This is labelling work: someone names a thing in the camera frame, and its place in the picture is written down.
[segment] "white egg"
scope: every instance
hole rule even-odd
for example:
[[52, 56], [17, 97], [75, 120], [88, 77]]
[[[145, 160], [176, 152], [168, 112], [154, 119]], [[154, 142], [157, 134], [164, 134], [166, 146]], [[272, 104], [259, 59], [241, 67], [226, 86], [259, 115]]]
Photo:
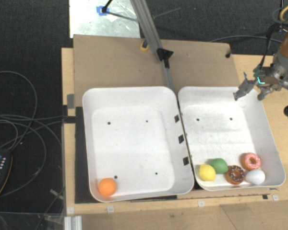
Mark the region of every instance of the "white egg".
[[265, 174], [262, 170], [257, 169], [257, 170], [251, 170], [249, 171], [246, 176], [245, 180], [248, 183], [259, 185], [264, 182], [265, 180]]

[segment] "black carpet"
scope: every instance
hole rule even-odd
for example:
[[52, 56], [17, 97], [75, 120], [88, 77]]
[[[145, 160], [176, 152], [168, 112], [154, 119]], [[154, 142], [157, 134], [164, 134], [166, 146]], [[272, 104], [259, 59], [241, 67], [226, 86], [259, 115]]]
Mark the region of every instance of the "black carpet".
[[[231, 35], [264, 35], [273, 23], [271, 13], [280, 0], [147, 0], [153, 15], [181, 7], [155, 19], [160, 38], [210, 41]], [[272, 36], [282, 39], [283, 33]], [[228, 40], [235, 54], [262, 54], [264, 40]], [[36, 88], [36, 118], [62, 115], [60, 49], [71, 47], [68, 0], [0, 0], [0, 71], [15, 71], [26, 76]], [[279, 45], [272, 43], [269, 54]], [[0, 114], [30, 117], [34, 93], [17, 75], [0, 74]], [[60, 121], [45, 120], [43, 123]], [[51, 126], [60, 138], [60, 124]], [[25, 128], [19, 127], [20, 133]], [[28, 186], [0, 198], [0, 211], [42, 213], [56, 192], [62, 189], [61, 147], [45, 129], [39, 133], [47, 146], [46, 164]], [[12, 127], [0, 125], [0, 145], [12, 139]], [[14, 152], [10, 179], [2, 192], [8, 193], [30, 180], [43, 161], [42, 141], [28, 134]], [[58, 213], [57, 200], [49, 213]]]

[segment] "donut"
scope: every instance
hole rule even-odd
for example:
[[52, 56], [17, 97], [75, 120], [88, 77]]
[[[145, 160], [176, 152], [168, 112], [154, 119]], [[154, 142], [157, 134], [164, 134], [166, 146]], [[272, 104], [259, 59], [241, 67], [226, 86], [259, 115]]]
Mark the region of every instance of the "donut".
[[258, 169], [261, 165], [260, 158], [255, 153], [245, 153], [241, 159], [241, 165], [248, 171]]
[[225, 178], [229, 183], [238, 185], [244, 180], [244, 171], [237, 165], [229, 166]]

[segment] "white tray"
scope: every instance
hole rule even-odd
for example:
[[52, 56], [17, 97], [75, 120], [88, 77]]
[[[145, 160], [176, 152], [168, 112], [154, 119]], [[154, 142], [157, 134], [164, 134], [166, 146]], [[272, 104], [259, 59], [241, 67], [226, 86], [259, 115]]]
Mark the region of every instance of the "white tray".
[[[234, 100], [232, 87], [185, 87], [178, 99], [191, 160], [198, 184], [205, 190], [223, 190], [243, 187], [278, 186], [285, 181], [285, 171], [264, 107], [252, 90]], [[223, 158], [228, 165], [241, 166], [243, 153], [254, 152], [262, 161], [266, 180], [261, 185], [243, 182], [228, 183], [223, 174], [213, 182], [201, 180], [199, 165], [214, 158]]]
[[[173, 91], [166, 87], [96, 88], [83, 96], [90, 191], [101, 202], [189, 192], [192, 167]], [[110, 197], [98, 192], [116, 178]]]

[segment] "pink donut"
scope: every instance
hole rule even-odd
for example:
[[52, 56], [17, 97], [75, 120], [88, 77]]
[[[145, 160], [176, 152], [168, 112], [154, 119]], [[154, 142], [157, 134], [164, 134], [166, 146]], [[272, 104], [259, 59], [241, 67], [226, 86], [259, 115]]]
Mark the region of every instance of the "pink donut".
[[261, 165], [261, 161], [255, 153], [248, 152], [243, 155], [241, 165], [244, 169], [251, 171], [258, 169]]

